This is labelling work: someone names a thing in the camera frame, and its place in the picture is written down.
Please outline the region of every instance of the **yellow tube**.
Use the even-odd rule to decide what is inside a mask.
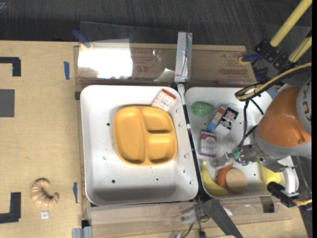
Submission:
[[[291,62],[297,62],[299,58],[312,46],[313,36],[305,38],[302,43],[288,57]]]
[[[301,0],[300,3],[296,6],[294,11],[289,15],[288,19],[284,22],[281,28],[277,31],[274,37],[271,39],[270,44],[273,47],[277,47],[305,11],[312,5],[313,0]]]

